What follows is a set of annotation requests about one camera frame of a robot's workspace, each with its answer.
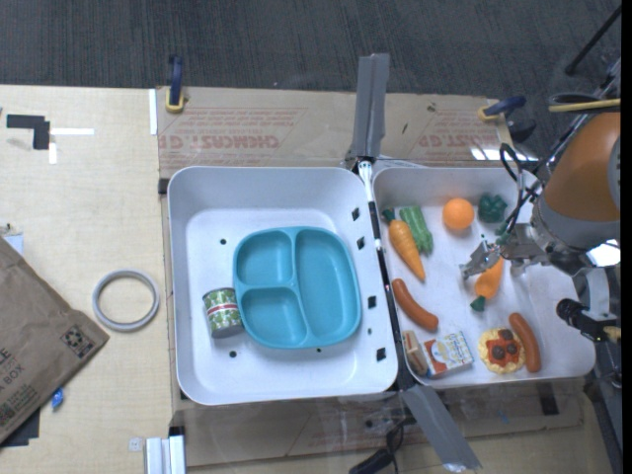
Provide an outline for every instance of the black tripod leg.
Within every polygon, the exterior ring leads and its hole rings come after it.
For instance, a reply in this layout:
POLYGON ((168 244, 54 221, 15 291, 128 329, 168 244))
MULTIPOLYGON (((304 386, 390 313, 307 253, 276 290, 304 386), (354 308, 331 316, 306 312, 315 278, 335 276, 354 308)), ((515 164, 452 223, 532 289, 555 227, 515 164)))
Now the black tripod leg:
POLYGON ((612 15, 607 19, 607 21, 601 26, 599 30, 597 30, 596 34, 592 37, 592 39, 584 46, 584 49, 580 51, 580 53, 575 57, 571 63, 564 69, 564 71, 568 75, 573 75, 575 73, 575 69, 580 64, 580 61, 584 59, 584 57, 589 53, 589 51, 593 48, 593 46, 601 39, 603 34, 607 32, 607 30, 612 26, 614 20, 616 20, 621 15, 621 6, 616 8, 616 10, 612 13, 612 15))

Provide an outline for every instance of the orange carrot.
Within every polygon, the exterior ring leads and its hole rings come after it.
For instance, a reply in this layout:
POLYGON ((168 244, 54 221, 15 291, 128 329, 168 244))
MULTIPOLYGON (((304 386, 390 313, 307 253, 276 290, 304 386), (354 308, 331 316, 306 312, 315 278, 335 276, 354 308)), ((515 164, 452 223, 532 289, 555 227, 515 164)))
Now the orange carrot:
POLYGON ((424 264, 419 255, 417 244, 415 244, 415 238, 411 232, 410 226, 406 221, 401 219, 395 219, 395 212, 393 209, 385 209, 382 214, 388 221, 388 237, 397 251, 397 254, 402 258, 404 263, 410 268, 415 276, 421 280, 426 280, 426 271, 424 270, 424 264))
POLYGON ((503 267, 505 259, 498 258, 491 267, 482 272, 474 283, 474 291, 477 298, 470 304, 476 311, 482 311, 485 308, 485 299, 492 298, 498 292, 501 285, 501 277, 503 276, 503 267))

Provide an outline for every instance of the green can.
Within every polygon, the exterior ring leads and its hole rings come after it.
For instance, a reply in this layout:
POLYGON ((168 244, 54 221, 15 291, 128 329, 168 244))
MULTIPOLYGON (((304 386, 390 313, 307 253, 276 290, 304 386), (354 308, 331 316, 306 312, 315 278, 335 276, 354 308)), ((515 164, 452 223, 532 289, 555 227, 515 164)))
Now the green can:
POLYGON ((202 300, 210 335, 214 339, 223 339, 243 332, 244 325, 233 288, 212 289, 202 297, 202 300))

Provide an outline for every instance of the brown cardboard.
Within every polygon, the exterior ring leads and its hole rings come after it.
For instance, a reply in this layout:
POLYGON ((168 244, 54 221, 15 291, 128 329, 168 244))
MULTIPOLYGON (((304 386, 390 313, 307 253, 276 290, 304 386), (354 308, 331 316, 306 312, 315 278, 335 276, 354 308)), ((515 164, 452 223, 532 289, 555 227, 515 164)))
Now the brown cardboard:
MULTIPOLYGON (((160 177, 194 165, 336 167, 354 134, 355 93, 185 88, 185 108, 165 110, 159 88, 160 177)), ((385 161, 424 165, 500 166, 505 120, 480 121, 485 97, 389 93, 385 100, 385 161)))
POLYGON ((0 237, 0 442, 108 338, 0 237))

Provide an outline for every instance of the white plastic tub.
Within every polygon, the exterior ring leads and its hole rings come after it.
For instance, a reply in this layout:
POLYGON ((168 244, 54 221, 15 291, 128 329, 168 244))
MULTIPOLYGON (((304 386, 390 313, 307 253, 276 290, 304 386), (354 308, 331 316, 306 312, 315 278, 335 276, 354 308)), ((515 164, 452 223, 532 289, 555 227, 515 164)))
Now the white plastic tub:
POLYGON ((359 177, 341 168, 190 167, 169 183, 175 345, 182 391, 203 405, 380 393, 398 363, 359 177), (247 333, 212 339, 202 296, 233 285, 233 255, 251 233, 314 226, 351 252, 359 327, 305 350, 267 348, 247 333))
MULTIPOLYGON (((475 206, 481 194, 501 195, 514 208, 517 190, 515 182, 502 168, 386 168, 376 173, 373 191, 378 211, 386 207, 416 204, 422 208, 427 226, 434 237, 430 256, 422 255, 426 281, 419 281, 401 261, 390 245, 386 220, 380 227, 386 253, 389 277, 400 277, 418 302, 439 318, 438 331, 430 333, 417 326, 402 311, 398 321, 402 331, 414 331, 419 342, 462 331, 474 356, 471 367, 446 374, 437 379, 417 377, 435 388, 495 384, 535 379, 582 376, 594 366, 594 345, 580 332, 569 327, 555 311, 562 298, 577 299, 569 276, 553 267, 535 265, 521 276, 511 276, 509 263, 497 295, 487 301, 483 312, 475 312, 470 302, 476 276, 463 280, 459 265, 465 264, 484 235, 494 242, 498 225, 482 223, 476 216, 470 229, 462 233, 447 230, 442 223, 443 205, 451 198, 463 197, 475 206), (509 328, 509 315, 519 312, 530 323, 540 346, 542 369, 529 373, 525 367, 512 374, 499 375, 490 371, 480 359, 477 344, 481 334, 491 328, 509 328)), ((528 221, 531 204, 520 211, 520 222, 528 221)))

